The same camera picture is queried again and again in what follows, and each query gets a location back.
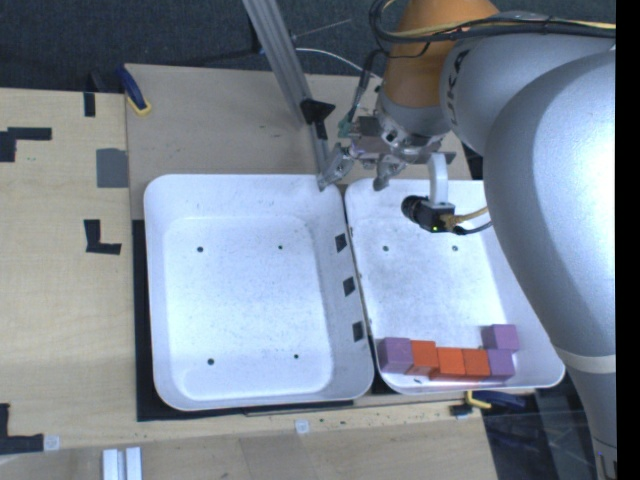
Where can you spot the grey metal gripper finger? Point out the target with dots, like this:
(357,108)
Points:
(386,172)
(337,165)

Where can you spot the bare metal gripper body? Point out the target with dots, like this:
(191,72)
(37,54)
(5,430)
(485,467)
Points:
(372,140)

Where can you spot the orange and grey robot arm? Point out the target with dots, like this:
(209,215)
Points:
(540,133)

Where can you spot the white plastic tray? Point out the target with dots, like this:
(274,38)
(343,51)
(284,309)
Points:
(250,298)
(430,288)

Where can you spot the pale wood board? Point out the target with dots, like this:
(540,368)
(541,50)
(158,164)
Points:
(210,128)

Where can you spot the purple cube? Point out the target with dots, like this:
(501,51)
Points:
(395,354)
(502,337)
(501,363)

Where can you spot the orange cube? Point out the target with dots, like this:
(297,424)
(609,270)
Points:
(425,353)
(476,363)
(451,362)

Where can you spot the black cylinder on white bracket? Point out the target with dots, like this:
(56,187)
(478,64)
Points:
(430,213)

